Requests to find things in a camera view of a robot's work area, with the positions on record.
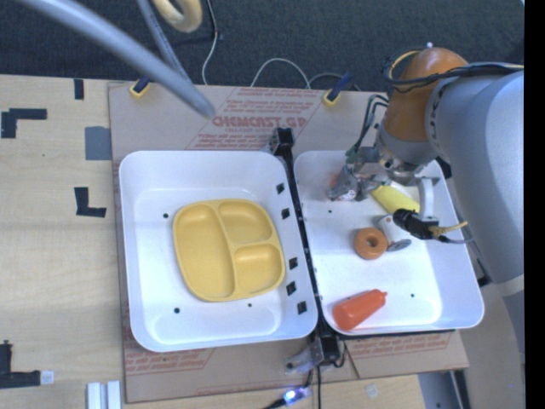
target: black fabric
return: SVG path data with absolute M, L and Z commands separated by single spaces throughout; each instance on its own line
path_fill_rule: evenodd
M 77 0 L 157 53 L 135 0 Z M 520 0 L 212 0 L 223 40 L 209 62 L 209 84 L 249 85 L 261 65 L 279 57 L 311 78 L 353 74 L 364 90 L 386 88 L 384 58 L 431 42 L 470 62 L 524 64 L 525 6 Z M 212 25 L 165 33 L 195 84 L 212 44 Z M 0 73 L 136 80 L 140 74 L 75 32 L 19 3 L 0 0 Z M 313 87 L 329 88 L 334 80 Z M 304 88 L 299 73 L 275 62 L 257 86 Z

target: yellow divided dish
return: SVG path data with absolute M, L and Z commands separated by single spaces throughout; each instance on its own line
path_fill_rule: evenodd
M 267 212 L 245 199 L 189 204 L 175 216 L 176 258 L 188 289 L 209 302 L 263 294 L 285 275 L 284 253 Z

